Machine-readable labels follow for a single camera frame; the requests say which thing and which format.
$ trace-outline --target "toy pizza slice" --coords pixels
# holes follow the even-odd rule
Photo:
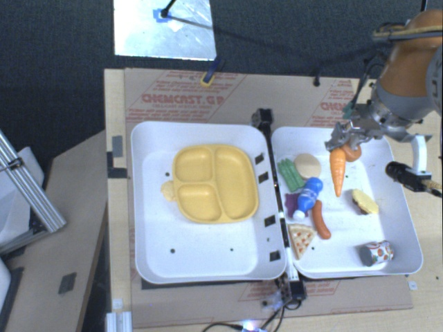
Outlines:
[[[302,224],[289,224],[288,231],[296,257],[297,259],[301,259],[306,252],[306,249],[317,235],[317,231],[310,226]]]

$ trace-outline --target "dark floor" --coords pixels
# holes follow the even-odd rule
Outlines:
[[[359,77],[370,33],[422,0],[210,0],[224,71]],[[442,8],[443,0],[428,0]],[[208,62],[116,57],[113,0],[0,0],[0,129],[42,167],[104,129],[103,70],[205,70]]]
[[[82,332],[106,331],[106,314],[111,311],[108,238],[105,234],[92,283],[91,296],[84,315]]]

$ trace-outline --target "yellow divided plate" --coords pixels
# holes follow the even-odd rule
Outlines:
[[[249,157],[230,145],[182,149],[172,166],[179,209],[197,223],[232,223],[254,215],[258,207]]]

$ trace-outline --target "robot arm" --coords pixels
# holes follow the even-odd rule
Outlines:
[[[344,144],[355,150],[362,142],[383,136],[411,143],[413,167],[391,163],[386,173],[415,192],[428,190],[423,183],[431,179],[426,172],[426,141],[431,136],[410,134],[407,129],[434,110],[442,115],[442,20],[443,11],[428,10],[403,28],[374,34],[375,40],[396,41],[386,65],[372,88],[370,100],[356,103],[362,87],[359,85],[356,97],[343,110],[348,121],[337,123],[325,143],[329,151]]]

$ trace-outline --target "small yellow piece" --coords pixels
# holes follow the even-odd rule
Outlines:
[[[423,180],[422,183],[429,188],[430,190],[442,190],[443,187],[438,182],[432,181],[432,180]]]
[[[173,181],[164,182],[164,184],[161,185],[160,191],[167,201],[173,202],[176,200]]]
[[[379,206],[366,193],[361,190],[352,191],[352,199],[362,212],[366,214],[378,214]]]
[[[204,78],[206,77],[208,73],[204,73],[203,76],[200,79],[200,85],[202,85],[202,87],[209,87],[210,85],[213,84],[213,81],[215,79],[215,74],[209,79],[209,82],[204,82]]]

